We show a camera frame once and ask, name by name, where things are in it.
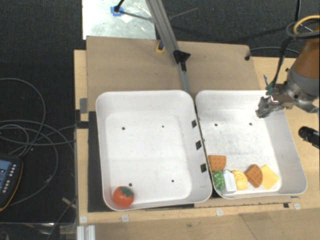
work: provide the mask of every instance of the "black carpet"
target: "black carpet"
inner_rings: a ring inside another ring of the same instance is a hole
[[[171,20],[177,40],[246,44],[251,48],[280,46],[285,27],[294,21],[297,0],[163,0],[169,16],[198,8]],[[302,0],[300,18],[319,14],[320,0]],[[301,44],[290,48],[300,49]],[[0,79],[19,78],[34,85],[46,103],[45,123],[56,129],[75,124],[73,51],[84,49],[82,0],[0,0]],[[277,56],[261,50],[257,56]],[[29,86],[0,82],[0,121],[23,119],[40,122],[42,104]],[[34,124],[24,125],[37,129]],[[73,130],[63,132],[73,139]],[[24,140],[18,131],[1,130]],[[52,136],[55,142],[63,139]],[[0,140],[0,153],[18,147]],[[52,182],[39,194],[0,212],[0,222],[56,221],[66,208],[65,197],[75,196],[73,152],[58,146],[59,166]],[[52,147],[34,147],[25,157],[20,187],[12,202],[41,188],[55,169]],[[74,217],[71,208],[61,219]]]

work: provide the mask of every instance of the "toy tomato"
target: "toy tomato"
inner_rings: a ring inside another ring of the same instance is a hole
[[[113,201],[122,207],[128,207],[134,201],[134,193],[126,186],[119,186],[113,192]]]

